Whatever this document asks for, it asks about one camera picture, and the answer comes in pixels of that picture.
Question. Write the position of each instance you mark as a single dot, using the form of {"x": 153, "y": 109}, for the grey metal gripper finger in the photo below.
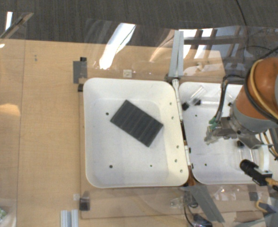
{"x": 211, "y": 131}
{"x": 210, "y": 139}

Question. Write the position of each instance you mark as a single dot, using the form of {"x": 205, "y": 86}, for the black ribbed rectangular slab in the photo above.
{"x": 136, "y": 123}

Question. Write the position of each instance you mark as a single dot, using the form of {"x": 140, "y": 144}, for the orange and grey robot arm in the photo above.
{"x": 264, "y": 84}

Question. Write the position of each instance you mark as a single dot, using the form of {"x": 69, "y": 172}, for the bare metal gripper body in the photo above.
{"x": 226, "y": 129}

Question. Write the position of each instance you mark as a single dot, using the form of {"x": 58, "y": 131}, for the black cylinder on white bracket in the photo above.
{"x": 257, "y": 171}

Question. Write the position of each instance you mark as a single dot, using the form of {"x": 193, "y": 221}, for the white plastic tray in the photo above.
{"x": 129, "y": 164}
{"x": 212, "y": 159}

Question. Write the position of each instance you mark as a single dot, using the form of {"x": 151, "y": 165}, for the thin black and white rod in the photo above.
{"x": 180, "y": 112}

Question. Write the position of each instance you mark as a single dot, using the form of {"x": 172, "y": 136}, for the clear plastic bottle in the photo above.
{"x": 244, "y": 155}
{"x": 197, "y": 101}
{"x": 198, "y": 92}

